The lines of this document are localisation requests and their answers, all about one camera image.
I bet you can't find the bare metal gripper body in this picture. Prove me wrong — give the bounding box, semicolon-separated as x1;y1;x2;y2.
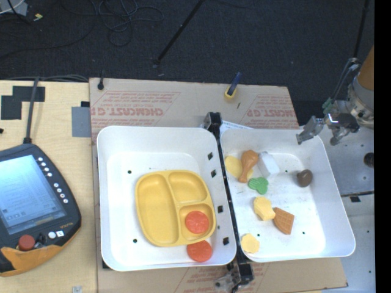
324;99;375;135

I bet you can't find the brown toy mushroom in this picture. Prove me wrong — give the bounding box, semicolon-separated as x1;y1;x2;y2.
296;168;313;188

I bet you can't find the orange toy chicken drumstick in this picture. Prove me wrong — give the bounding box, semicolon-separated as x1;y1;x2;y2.
238;150;260;184

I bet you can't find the green toy broccoli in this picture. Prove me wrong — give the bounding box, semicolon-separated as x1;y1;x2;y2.
247;176;269;195

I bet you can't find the white plastic tray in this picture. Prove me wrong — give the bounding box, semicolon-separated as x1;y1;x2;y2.
96;125;238;272
219;126;357;264

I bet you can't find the yellow toy potato chip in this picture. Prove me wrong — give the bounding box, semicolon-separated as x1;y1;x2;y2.
224;154;254;180

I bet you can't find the yellow toy cheese chunk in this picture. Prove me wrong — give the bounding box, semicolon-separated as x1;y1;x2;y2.
253;196;277;222

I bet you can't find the brown toy waffle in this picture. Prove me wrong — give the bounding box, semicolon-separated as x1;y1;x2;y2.
272;206;296;236

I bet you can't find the thin black rod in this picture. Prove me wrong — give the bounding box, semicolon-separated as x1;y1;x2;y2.
213;123;247;276

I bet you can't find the brown cardboard board red print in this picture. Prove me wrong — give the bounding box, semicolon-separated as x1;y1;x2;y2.
89;78;349;293

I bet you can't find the yellow toy pasta piece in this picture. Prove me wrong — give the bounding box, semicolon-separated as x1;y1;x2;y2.
240;233;261;255

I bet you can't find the orange toy orange slice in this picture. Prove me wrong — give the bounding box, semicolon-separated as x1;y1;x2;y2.
186;240;213;263
185;210;211;235

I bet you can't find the yellow divided plate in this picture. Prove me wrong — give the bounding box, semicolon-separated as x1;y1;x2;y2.
134;169;217;248

